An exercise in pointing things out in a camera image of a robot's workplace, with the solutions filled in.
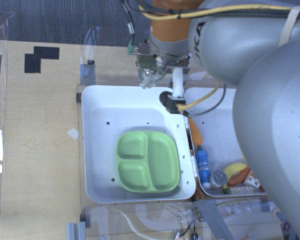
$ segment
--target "can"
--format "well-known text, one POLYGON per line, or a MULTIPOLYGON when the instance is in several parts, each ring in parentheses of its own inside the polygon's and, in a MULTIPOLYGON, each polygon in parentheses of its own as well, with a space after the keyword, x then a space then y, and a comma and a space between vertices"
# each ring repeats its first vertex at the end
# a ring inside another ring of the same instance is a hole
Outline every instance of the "can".
POLYGON ((211 190, 216 190, 228 182, 228 177, 223 170, 215 170, 209 178, 211 190))

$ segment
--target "white tube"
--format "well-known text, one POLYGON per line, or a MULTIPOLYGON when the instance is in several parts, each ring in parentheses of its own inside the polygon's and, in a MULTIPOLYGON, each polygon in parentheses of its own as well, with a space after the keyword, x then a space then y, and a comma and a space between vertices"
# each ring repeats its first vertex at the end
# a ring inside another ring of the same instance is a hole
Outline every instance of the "white tube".
POLYGON ((172 72, 173 91, 172 96, 181 98, 184 96, 184 72, 182 67, 175 67, 172 72))

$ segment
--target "white strap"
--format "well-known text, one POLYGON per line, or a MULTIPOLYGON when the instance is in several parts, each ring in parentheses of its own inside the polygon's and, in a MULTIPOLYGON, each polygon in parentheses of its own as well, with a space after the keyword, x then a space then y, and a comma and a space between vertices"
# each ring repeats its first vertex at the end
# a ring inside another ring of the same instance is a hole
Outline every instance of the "white strap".
POLYGON ((300 13, 300 6, 293 7, 290 10, 281 33, 281 37, 278 45, 279 47, 289 42, 291 32, 294 29, 299 13, 300 13))

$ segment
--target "green divided tray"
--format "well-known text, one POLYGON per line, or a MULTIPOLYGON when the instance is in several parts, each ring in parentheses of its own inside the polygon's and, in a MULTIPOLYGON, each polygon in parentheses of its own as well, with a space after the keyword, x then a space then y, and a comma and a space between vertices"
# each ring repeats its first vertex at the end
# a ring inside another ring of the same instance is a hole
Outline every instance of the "green divided tray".
POLYGON ((175 141, 153 130, 122 134, 116 144, 116 174, 121 186, 136 193, 163 193, 180 180, 175 141))

